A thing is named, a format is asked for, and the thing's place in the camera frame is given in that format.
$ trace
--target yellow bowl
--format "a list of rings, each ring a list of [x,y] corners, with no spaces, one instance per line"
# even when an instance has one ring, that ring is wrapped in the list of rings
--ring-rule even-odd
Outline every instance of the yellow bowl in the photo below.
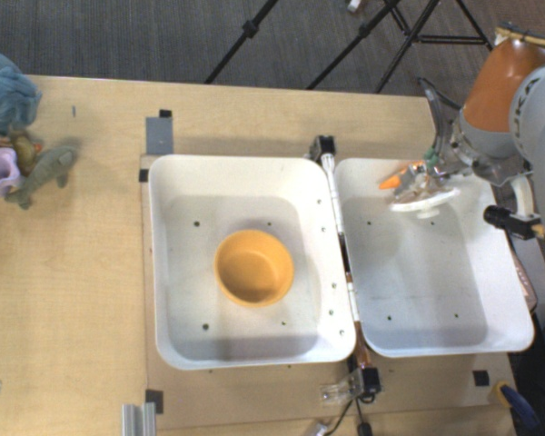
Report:
[[[249,307],[278,302],[291,289],[292,258],[276,237],[256,230],[233,233],[214,257],[218,285],[232,301]]]

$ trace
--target blue plush toy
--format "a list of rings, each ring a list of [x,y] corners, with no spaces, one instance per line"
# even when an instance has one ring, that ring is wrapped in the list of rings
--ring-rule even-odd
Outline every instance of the blue plush toy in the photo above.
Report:
[[[41,96],[18,66],[0,54],[0,134],[23,130],[32,123]]]

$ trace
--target wooden table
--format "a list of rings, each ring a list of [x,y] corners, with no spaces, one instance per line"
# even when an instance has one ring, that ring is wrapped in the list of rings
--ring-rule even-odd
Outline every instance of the wooden table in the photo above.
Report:
[[[120,434],[122,404],[143,402],[148,372],[138,171],[146,116],[173,111],[174,148],[182,154],[302,156],[315,135],[333,134],[340,159],[412,159],[433,134],[421,98],[33,79],[44,96],[29,132],[46,149],[77,146],[80,158],[68,186],[47,184],[28,211],[0,200],[0,435]],[[385,392],[367,410],[376,436],[515,434],[491,388],[476,388],[469,378],[483,368],[491,383],[512,382],[506,354],[396,362],[395,370],[405,373],[397,381],[387,377],[392,362],[376,360],[386,374]],[[336,369],[325,366],[340,365],[293,367],[282,394],[331,382],[333,376],[322,374]],[[278,370],[258,372],[251,379],[272,382]],[[230,377],[222,387],[205,385],[225,390],[222,406],[198,397],[203,380],[194,387],[193,375],[185,379],[187,393],[179,399],[189,421],[237,421],[229,413],[236,386]],[[253,405],[251,423],[159,434],[302,435],[313,416],[330,421],[341,411],[318,411],[319,402],[307,400],[295,401],[284,415],[273,402]],[[353,434],[355,422],[348,417],[336,434]]]

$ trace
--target tripod leg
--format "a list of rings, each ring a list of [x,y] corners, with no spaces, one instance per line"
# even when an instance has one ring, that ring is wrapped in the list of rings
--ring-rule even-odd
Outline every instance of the tripod leg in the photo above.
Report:
[[[366,38],[369,34],[372,33],[372,30],[377,26],[382,19],[391,12],[391,9],[396,6],[401,0],[390,0],[390,2],[384,6],[376,16],[373,17],[371,21],[368,23],[363,24],[360,27],[359,33],[356,35],[356,37],[350,42],[349,45],[345,47],[345,49],[337,55],[337,57],[327,66],[321,74],[319,74],[312,83],[310,83],[307,86],[307,90],[314,89],[325,77],[327,77],[327,74],[329,74],[335,66],[337,66],[343,58],[345,58],[358,44],[361,42],[364,38]]]
[[[398,50],[398,53],[393,57],[393,60],[391,60],[391,63],[388,66],[388,69],[381,77],[380,82],[378,83],[378,86],[375,88],[375,91],[373,91],[375,94],[378,94],[379,92],[381,92],[383,87],[390,80],[390,77],[393,74],[393,71],[396,69],[402,57],[411,47],[414,40],[416,40],[416,37],[418,36],[421,29],[424,27],[424,25],[428,21],[428,18],[430,17],[432,12],[436,8],[436,5],[438,4],[438,2],[440,2],[440,0],[430,0],[430,2],[428,2],[428,4],[426,5],[426,8],[424,8],[424,11],[421,12],[420,17],[416,21],[416,24],[411,29],[411,32],[406,37],[406,40],[404,41],[404,43],[401,45],[400,50]]]
[[[462,0],[455,0],[458,6],[461,8],[462,12],[466,16],[466,18],[471,23],[472,28],[476,31],[476,33],[479,35],[479,37],[482,39],[482,42],[484,42],[484,46],[486,46],[489,51],[492,50],[492,44],[491,41],[487,38],[487,36],[482,32],[481,27],[478,25],[476,20],[474,19],[474,16],[471,15],[471,12],[466,7],[464,2]]]
[[[234,43],[234,45],[228,51],[228,53],[224,56],[222,61],[214,68],[211,74],[204,81],[204,84],[211,84],[213,80],[216,79],[216,76],[218,76],[218,74],[224,69],[224,67],[228,64],[228,62],[233,58],[236,52],[238,52],[238,49],[241,46],[243,46],[244,42],[246,42],[246,39],[248,38],[252,39],[256,35],[256,33],[258,32],[259,24],[274,8],[274,6],[276,5],[278,1],[279,0],[267,0],[266,3],[263,5],[263,7],[260,9],[260,11],[256,14],[254,19],[248,20],[246,23],[244,23],[243,34]]]

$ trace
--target green toy fish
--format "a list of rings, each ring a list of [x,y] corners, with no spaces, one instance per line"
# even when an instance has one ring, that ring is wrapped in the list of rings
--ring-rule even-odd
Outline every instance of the green toy fish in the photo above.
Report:
[[[72,147],[56,147],[39,155],[38,163],[26,178],[25,183],[5,200],[18,203],[20,208],[27,210],[30,206],[30,195],[43,184],[56,178],[59,187],[65,187],[69,170],[76,162],[76,151]]]

